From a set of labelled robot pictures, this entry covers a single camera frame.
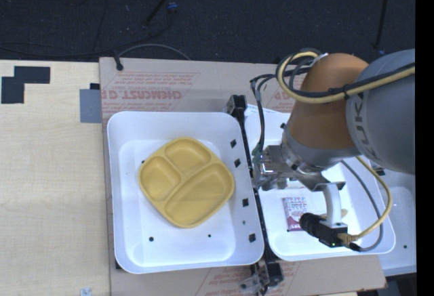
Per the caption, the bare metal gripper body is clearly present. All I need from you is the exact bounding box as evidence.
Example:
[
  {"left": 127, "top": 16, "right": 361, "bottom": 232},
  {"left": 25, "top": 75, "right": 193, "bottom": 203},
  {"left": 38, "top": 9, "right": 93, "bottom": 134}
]
[{"left": 258, "top": 144, "right": 332, "bottom": 192}]

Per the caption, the thin black rod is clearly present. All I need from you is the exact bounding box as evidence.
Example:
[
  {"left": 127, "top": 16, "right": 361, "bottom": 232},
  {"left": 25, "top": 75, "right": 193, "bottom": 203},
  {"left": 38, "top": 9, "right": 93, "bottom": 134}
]
[{"left": 236, "top": 108, "right": 276, "bottom": 268}]

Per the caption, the red and white packet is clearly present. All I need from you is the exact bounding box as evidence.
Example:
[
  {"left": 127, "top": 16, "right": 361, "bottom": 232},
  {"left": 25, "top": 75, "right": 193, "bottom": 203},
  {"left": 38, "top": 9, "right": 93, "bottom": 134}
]
[{"left": 281, "top": 196, "right": 309, "bottom": 232}]

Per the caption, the white plastic tray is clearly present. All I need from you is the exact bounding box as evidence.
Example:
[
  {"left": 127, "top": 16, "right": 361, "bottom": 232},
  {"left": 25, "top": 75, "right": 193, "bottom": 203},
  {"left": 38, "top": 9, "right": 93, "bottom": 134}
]
[
  {"left": 106, "top": 110, "right": 265, "bottom": 275},
  {"left": 243, "top": 104, "right": 397, "bottom": 262}
]

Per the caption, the yellow divided plate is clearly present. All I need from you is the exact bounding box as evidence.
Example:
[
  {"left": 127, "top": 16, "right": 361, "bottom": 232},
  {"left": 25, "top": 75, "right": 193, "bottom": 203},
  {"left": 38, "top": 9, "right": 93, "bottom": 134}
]
[{"left": 138, "top": 137, "right": 236, "bottom": 230}]

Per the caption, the brown cardboard board red print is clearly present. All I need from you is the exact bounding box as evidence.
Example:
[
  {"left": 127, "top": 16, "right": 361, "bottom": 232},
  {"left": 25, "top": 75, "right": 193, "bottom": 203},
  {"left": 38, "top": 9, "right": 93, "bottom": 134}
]
[{"left": 98, "top": 56, "right": 388, "bottom": 296}]

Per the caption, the black cylinder on white bracket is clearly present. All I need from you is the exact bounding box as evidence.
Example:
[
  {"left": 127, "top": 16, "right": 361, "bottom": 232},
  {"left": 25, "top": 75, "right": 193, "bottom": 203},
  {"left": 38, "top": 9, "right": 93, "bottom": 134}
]
[{"left": 299, "top": 181, "right": 351, "bottom": 249}]

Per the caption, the black block with thin wires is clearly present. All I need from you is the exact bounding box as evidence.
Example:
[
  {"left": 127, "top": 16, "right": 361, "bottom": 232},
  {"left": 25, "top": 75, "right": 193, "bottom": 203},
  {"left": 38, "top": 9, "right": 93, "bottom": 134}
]
[{"left": 264, "top": 262, "right": 284, "bottom": 287}]

